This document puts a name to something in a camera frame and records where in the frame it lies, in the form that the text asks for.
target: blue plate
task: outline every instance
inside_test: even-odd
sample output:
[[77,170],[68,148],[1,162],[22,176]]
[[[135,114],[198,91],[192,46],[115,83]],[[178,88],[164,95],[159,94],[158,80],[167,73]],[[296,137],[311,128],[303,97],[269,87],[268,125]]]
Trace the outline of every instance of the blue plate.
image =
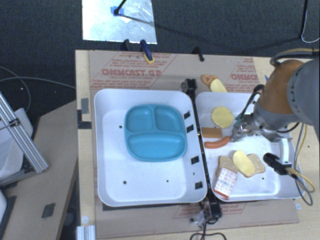
[[187,150],[187,135],[181,114],[167,105],[137,105],[124,122],[125,144],[136,159],[164,162],[178,159]]

